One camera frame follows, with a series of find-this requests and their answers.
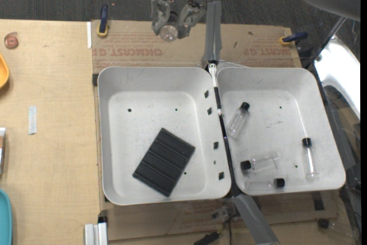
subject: metal bracket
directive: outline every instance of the metal bracket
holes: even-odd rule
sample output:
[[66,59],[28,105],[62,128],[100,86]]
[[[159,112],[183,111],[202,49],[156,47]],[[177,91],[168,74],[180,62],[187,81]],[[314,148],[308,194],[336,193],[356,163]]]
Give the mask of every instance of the metal bracket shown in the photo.
[[108,245],[106,217],[98,217],[98,224],[84,226],[84,245]]
[[209,61],[217,64],[220,61],[220,50],[222,49],[220,36],[221,2],[208,3],[206,9],[205,52],[201,60],[203,68]]

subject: clear plastic tube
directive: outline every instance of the clear plastic tube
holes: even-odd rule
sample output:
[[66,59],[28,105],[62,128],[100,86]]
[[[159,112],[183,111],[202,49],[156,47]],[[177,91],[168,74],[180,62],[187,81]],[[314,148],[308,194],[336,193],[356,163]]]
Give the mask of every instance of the clear plastic tube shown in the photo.
[[262,170],[268,168],[278,168],[279,156],[277,152],[271,151],[268,154],[257,155],[249,160],[241,162],[241,170]]
[[284,178],[246,177],[246,190],[282,190],[286,185]]
[[236,109],[233,117],[227,125],[227,133],[234,139],[238,139],[241,134],[242,128],[248,118],[248,109],[250,105],[247,102],[242,103],[242,105]]
[[319,173],[317,172],[315,165],[314,148],[312,147],[310,138],[304,138],[302,140],[302,143],[303,143],[302,157],[303,157],[304,173],[309,181],[314,181],[319,177]]
[[344,236],[357,240],[360,237],[360,232],[356,228],[352,228],[350,224],[341,223],[339,220],[319,219],[318,227],[325,230],[329,234],[337,236]]

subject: wooden table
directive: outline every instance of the wooden table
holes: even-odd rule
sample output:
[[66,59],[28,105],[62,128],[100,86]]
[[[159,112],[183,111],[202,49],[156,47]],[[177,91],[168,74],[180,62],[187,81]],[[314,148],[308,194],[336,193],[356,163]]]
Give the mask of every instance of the wooden table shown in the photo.
[[[7,132],[0,188],[11,201],[13,245],[83,244],[83,227],[97,222],[102,202],[87,23],[0,20],[0,38],[10,32],[18,32],[19,46],[7,49],[0,40],[10,69],[0,90],[0,127]],[[29,106],[37,107],[33,135]],[[342,202],[336,205],[339,218],[348,220]],[[319,232],[315,221],[272,228],[282,244],[353,244]],[[246,229],[233,234],[238,244],[254,244]],[[111,243],[192,244],[203,235]]]

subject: white tray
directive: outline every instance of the white tray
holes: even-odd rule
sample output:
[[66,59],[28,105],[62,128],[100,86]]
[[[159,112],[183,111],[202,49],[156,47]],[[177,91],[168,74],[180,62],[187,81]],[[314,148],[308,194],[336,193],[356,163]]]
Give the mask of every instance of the white tray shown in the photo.
[[[111,67],[99,74],[98,90],[103,190],[109,201],[131,205],[218,199],[229,192],[231,178],[207,72]],[[196,148],[170,197],[132,176],[161,128]]]
[[[314,76],[299,68],[223,68],[218,86],[227,124],[242,102],[249,119],[229,138],[237,186],[249,195],[338,189],[345,171]],[[98,79],[105,196],[117,205],[219,199],[231,187],[211,76],[200,68],[111,67]],[[133,178],[161,128],[196,150],[170,197]],[[306,179],[302,139],[315,151],[319,179]],[[242,172],[240,162],[275,150],[279,169]],[[284,189],[246,188],[249,176],[283,177]]]
[[[224,121],[250,104],[240,137],[229,137],[237,186],[249,195],[338,189],[345,171],[315,77],[300,68],[224,68],[217,74]],[[319,179],[309,181],[302,163],[302,139],[311,138]],[[246,171],[240,162],[276,151],[278,169]],[[284,189],[245,188],[249,176],[283,177]]]

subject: clamp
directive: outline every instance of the clamp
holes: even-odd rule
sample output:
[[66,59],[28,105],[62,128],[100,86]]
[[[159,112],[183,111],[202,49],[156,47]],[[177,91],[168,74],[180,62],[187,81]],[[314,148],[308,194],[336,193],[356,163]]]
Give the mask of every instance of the clamp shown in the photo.
[[107,25],[107,14],[108,14],[108,5],[104,4],[101,8],[101,23],[98,24],[97,27],[97,35],[101,38],[107,36],[108,25]]
[[297,44],[300,40],[306,39],[308,36],[309,34],[307,32],[294,33],[287,37],[281,37],[279,43],[283,46],[289,46],[293,41]]

